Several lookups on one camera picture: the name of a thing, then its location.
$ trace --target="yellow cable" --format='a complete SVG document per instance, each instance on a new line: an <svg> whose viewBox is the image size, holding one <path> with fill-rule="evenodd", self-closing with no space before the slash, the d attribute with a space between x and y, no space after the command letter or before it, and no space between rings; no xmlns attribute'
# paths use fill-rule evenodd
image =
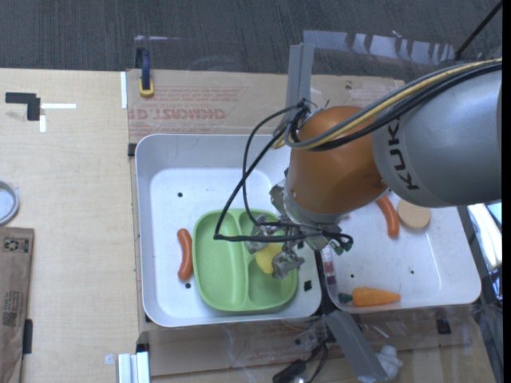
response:
<svg viewBox="0 0 511 383"><path fill-rule="evenodd" d="M461 66L457 67L456 69L448 69L448 70L446 70L443 73L439 73L437 75L434 75L433 77L425 79L424 81L420 81L417 84L414 84L414 85L410 86L409 88L406 88L406 89L402 90L401 92L393 95L392 97L388 98L386 101L382 102L381 104L379 104L379 105L377 105L377 106L375 106L375 107L373 107L371 109L368 109L367 112L365 112L363 115L359 116L357 119L353 120L352 122L350 122L346 126L343 126L342 128L332 132L331 134L329 134L329 135L325 136L324 138L321 138L321 139L319 139L319 140L317 140L315 142L312 142L312 143L310 143L308 145L305 145L305 146L300 146L300 147L298 147L298 149L308 150L310 148L315 148L316 146L320 146L321 144L325 144L326 142L336 138L339 135L342 135L343 133L345 133L345 132L349 131L350 129L354 128L355 126L357 126L357 125L361 124L362 122L366 121L367 119L369 119L373 115L381 112L383 109L388 108L389 106L395 104L396 102L400 101L404 97L407 97L407 96L409 96L412 93L416 93L418 90L423 89L427 85L430 85L433 82L439 81L439 80L441 80L444 77L447 77L447 76L452 75L454 73L458 73L460 71L464 71L466 69L473 68L473 67L475 67L477 65L480 65L480 64L484 64L484 63L488 63L488 62L500 62L500 61L502 61L502 60L499 58L497 60L473 62L473 63L468 64L468 65L461 65Z"/></svg>

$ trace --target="brown paper bag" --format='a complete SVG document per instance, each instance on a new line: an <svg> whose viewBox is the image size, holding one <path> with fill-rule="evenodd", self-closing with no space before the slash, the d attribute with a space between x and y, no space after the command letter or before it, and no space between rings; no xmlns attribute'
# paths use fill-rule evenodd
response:
<svg viewBox="0 0 511 383"><path fill-rule="evenodd" d="M0 227L0 383L19 383L34 230Z"/></svg>

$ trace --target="dark gray floor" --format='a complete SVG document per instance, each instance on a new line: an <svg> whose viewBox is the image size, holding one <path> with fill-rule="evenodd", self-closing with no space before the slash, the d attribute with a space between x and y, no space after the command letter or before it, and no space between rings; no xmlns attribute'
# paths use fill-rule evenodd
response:
<svg viewBox="0 0 511 383"><path fill-rule="evenodd" d="M457 49L498 2L0 0L0 67L132 68L135 37L154 36L167 38L145 43L154 68L286 73L289 45L302 42L304 30L314 30L348 40L348 49L318 51L315 72L408 79L429 65L356 53L356 36L364 36L366 47L378 38L385 45L401 36L409 49L413 42ZM501 44L501 20L500 10L461 59L472 61L495 50Z"/></svg>

